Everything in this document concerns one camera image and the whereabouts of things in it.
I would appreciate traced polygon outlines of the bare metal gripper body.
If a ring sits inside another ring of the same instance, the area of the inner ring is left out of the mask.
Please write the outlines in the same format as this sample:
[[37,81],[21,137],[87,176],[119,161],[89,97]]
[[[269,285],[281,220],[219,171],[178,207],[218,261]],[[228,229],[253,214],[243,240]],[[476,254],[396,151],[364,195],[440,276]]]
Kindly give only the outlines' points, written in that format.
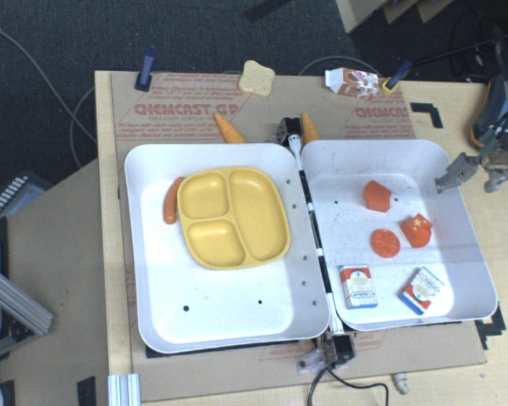
[[486,168],[508,168],[508,131],[490,136],[481,148],[480,163]]

